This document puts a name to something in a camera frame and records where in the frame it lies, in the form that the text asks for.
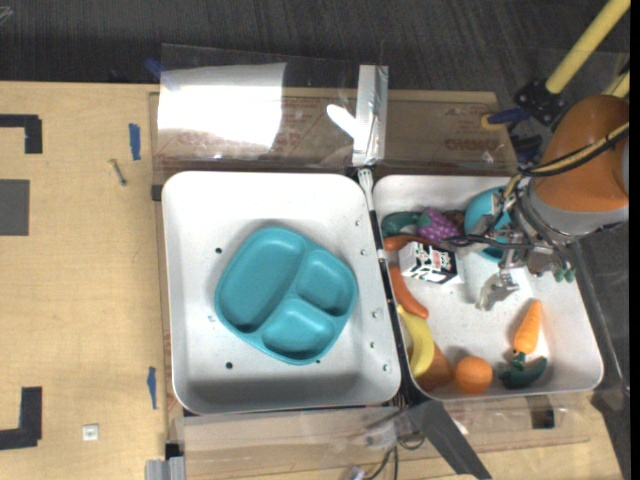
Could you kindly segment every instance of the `blue bowl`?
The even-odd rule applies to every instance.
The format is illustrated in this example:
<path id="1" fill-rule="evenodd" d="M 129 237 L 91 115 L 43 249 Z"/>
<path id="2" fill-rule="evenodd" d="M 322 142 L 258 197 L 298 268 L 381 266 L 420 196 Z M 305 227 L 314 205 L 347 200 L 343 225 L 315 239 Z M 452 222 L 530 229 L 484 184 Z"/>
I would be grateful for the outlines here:
<path id="1" fill-rule="evenodd" d="M 469 233 L 473 226 L 480 220 L 483 215 L 490 214 L 493 209 L 492 196 L 497 194 L 504 187 L 496 187 L 490 190 L 486 190 L 478 194 L 473 201 L 469 204 L 467 211 L 464 214 L 464 232 Z M 495 229 L 502 229 L 504 226 L 511 222 L 511 218 L 508 213 L 504 213 L 500 220 L 495 225 Z M 507 243 L 505 238 L 498 238 L 500 243 Z M 487 247 L 479 252 L 481 256 L 498 263 L 502 259 L 503 251 L 496 247 Z"/>
<path id="2" fill-rule="evenodd" d="M 358 298 L 353 272 L 308 238 L 283 227 L 251 235 L 215 292 L 220 321 L 236 336 L 289 364 L 320 359 Z"/>

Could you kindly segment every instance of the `dark background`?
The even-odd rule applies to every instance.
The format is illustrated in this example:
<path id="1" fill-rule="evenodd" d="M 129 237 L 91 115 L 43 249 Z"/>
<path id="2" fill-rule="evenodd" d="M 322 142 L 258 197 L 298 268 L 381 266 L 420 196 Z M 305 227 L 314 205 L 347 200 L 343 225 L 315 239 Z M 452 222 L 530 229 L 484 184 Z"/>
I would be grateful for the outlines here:
<path id="1" fill-rule="evenodd" d="M 173 43 L 381 62 L 391 88 L 487 90 L 508 105 L 606 1 L 0 0 L 14 10 L 0 25 L 0 79 L 155 82 L 144 60 Z M 602 91 L 629 59 L 630 36 L 627 13 L 563 95 Z M 598 405 L 630 478 L 630 402 L 618 396 L 620 375 L 630 383 L 628 249 L 628 225 L 586 240 L 581 287 L 607 365 Z"/>

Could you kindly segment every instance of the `orange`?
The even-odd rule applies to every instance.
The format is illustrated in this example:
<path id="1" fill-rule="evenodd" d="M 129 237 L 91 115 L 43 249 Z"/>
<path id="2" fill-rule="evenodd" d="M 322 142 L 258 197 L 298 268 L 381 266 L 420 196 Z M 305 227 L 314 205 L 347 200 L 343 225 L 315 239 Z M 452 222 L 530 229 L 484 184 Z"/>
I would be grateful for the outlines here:
<path id="1" fill-rule="evenodd" d="M 456 366 L 455 379 L 465 393 L 482 393 L 491 384 L 493 369 L 481 357 L 465 357 Z"/>

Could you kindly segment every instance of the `yellow pole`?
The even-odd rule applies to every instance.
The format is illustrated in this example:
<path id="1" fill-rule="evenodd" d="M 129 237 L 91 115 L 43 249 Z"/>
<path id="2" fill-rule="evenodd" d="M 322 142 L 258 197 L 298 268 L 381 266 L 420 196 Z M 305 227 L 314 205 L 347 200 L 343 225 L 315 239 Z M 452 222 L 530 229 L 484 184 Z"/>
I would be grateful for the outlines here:
<path id="1" fill-rule="evenodd" d="M 607 90 L 603 94 L 611 94 L 618 98 L 624 98 L 629 94 L 629 88 L 631 86 L 631 70 L 616 77 L 613 83 L 607 87 Z"/>
<path id="2" fill-rule="evenodd" d="M 553 94 L 560 94 L 593 51 L 631 6 L 631 0 L 609 0 L 584 31 L 546 83 Z"/>

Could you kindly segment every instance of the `wooden board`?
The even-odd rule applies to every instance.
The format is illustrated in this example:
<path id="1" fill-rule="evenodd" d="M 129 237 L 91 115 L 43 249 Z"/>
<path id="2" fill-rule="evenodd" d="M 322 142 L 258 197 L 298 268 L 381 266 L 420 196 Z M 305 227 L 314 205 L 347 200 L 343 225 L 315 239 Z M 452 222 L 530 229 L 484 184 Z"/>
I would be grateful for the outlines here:
<path id="1" fill-rule="evenodd" d="M 30 180 L 30 233 L 0 236 L 0 430 L 18 423 L 20 388 L 43 389 L 35 448 L 0 451 L 0 478 L 144 478 L 167 431 L 149 96 L 158 87 L 0 82 L 0 113 L 38 114 L 44 151 L 0 128 L 0 179 Z M 134 161 L 128 124 L 140 126 Z M 116 159 L 122 187 L 107 163 Z M 156 368 L 154 410 L 147 387 Z M 600 414 L 590 439 L 482 453 L 498 479 L 621 478 Z M 100 439 L 83 441 L 98 423 Z M 342 470 L 262 476 L 333 480 Z M 442 459 L 406 460 L 400 478 L 453 478 Z"/>

